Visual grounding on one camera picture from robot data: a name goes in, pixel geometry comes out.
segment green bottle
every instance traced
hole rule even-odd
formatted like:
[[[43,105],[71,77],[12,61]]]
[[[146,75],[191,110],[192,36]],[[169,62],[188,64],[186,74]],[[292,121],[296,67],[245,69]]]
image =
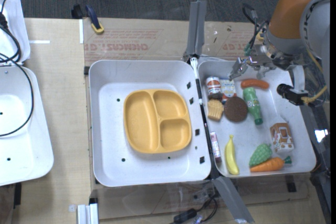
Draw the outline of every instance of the green bottle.
[[[254,123],[256,125],[261,125],[263,119],[261,118],[260,103],[256,95],[256,90],[253,87],[245,88],[243,90],[243,96],[247,104],[248,112],[254,117]]]

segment brown cookie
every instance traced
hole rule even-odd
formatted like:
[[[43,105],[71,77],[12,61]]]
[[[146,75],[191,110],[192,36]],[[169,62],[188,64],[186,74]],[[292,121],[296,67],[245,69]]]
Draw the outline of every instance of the brown cookie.
[[[247,112],[247,104],[240,97],[231,97],[224,104],[224,114],[229,121],[243,121],[247,116]]]

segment yellow banana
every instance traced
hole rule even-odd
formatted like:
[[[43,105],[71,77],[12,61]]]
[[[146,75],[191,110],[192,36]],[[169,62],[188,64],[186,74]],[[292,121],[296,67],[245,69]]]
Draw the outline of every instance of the yellow banana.
[[[225,163],[230,174],[238,175],[239,167],[236,163],[235,145],[233,144],[233,135],[230,135],[229,142],[225,146]]]

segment toy sausage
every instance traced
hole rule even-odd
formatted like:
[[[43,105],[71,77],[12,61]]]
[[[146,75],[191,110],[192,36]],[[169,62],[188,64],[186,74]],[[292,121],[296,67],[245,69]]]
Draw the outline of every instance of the toy sausage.
[[[246,79],[243,80],[240,84],[242,89],[248,88],[248,87],[258,87],[261,89],[268,89],[269,84],[268,82],[264,81],[264,80],[260,80],[260,79]]]

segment blue clamp handle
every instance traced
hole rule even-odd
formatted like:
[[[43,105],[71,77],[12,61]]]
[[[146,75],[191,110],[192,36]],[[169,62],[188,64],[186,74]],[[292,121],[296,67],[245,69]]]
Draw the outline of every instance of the blue clamp handle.
[[[90,19],[91,19],[91,26],[94,29],[94,31],[97,34],[101,34],[104,32],[104,27],[101,25],[101,23],[98,21],[96,12],[93,10],[93,8],[90,5],[85,6],[85,10],[87,11]]]

